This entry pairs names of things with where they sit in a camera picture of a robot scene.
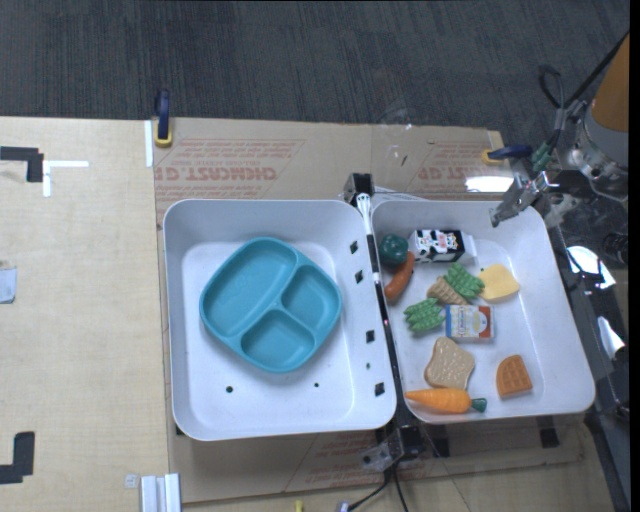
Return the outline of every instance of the blue divided plate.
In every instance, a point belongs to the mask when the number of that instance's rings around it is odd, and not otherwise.
[[[207,330],[250,363],[274,373],[308,361],[341,309],[334,281],[300,251],[271,237],[240,247],[200,295]]]

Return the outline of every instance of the toy sausage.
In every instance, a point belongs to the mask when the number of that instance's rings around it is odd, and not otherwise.
[[[407,252],[407,259],[401,265],[398,265],[396,272],[393,275],[389,284],[384,287],[384,296],[389,300],[397,299],[404,291],[413,274],[413,265],[416,261],[415,255],[411,252]]]

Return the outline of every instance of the black fabric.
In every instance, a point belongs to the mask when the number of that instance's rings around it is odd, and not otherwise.
[[[2,0],[0,115],[482,126],[537,146],[629,30],[630,0]],[[585,91],[590,99],[599,78]]]

